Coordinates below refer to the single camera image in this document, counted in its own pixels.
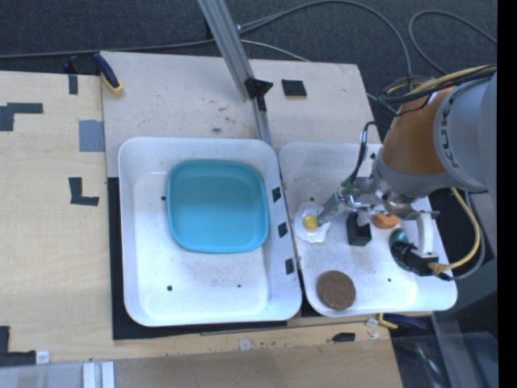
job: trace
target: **gray tape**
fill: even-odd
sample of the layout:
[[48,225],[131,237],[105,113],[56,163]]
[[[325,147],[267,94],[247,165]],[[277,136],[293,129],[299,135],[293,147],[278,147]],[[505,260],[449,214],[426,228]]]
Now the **gray tape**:
[[76,74],[68,75],[68,93],[77,95],[79,93],[78,76]]
[[98,120],[79,121],[79,151],[104,151],[104,125]]

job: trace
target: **black square marker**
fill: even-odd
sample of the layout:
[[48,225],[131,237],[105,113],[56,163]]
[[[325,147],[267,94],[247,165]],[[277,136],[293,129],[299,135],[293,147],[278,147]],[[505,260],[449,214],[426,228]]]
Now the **black square marker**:
[[307,96],[305,86],[302,81],[288,81],[282,79],[282,86],[284,87],[284,95],[286,96]]

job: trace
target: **black clamp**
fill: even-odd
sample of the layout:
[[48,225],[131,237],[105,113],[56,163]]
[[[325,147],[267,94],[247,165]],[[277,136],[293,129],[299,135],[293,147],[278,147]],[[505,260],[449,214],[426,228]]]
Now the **black clamp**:
[[248,78],[244,81],[244,85],[246,86],[250,98],[257,99],[258,109],[262,112],[266,112],[264,95],[273,87],[273,84],[255,78]]
[[419,276],[432,275],[433,271],[429,264],[438,263],[437,254],[421,255],[418,253],[418,248],[411,242],[393,242],[390,250],[393,258],[399,265]]

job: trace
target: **wooden board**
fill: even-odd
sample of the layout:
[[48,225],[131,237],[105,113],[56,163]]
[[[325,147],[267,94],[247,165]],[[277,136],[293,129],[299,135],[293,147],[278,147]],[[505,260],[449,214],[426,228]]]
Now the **wooden board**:
[[[243,101],[221,57],[103,53],[124,84],[103,87],[107,174],[118,176],[118,151],[132,137],[256,138],[253,104]],[[273,146],[289,142],[359,142],[372,119],[356,65],[250,60],[266,93]],[[307,96],[286,96],[282,80],[302,81]],[[375,129],[368,134],[378,142]]]
[[119,361],[115,369],[116,384],[127,387],[403,387],[387,339]]
[[[69,362],[235,352],[241,340],[252,350],[330,346],[339,332],[370,340],[364,318],[294,318],[285,329],[113,341],[105,154],[81,152],[78,136],[79,121],[103,121],[100,79],[79,76],[70,95],[66,75],[1,72],[0,87],[0,106],[44,109],[0,132],[0,325],[11,327],[11,352]],[[98,205],[70,204],[69,177]]]

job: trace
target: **brown round sponge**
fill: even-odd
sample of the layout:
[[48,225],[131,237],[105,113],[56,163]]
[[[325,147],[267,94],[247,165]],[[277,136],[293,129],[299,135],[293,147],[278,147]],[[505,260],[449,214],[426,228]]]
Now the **brown round sponge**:
[[316,290],[321,301],[334,310],[346,309],[355,300],[354,282],[337,270],[322,273],[317,279]]

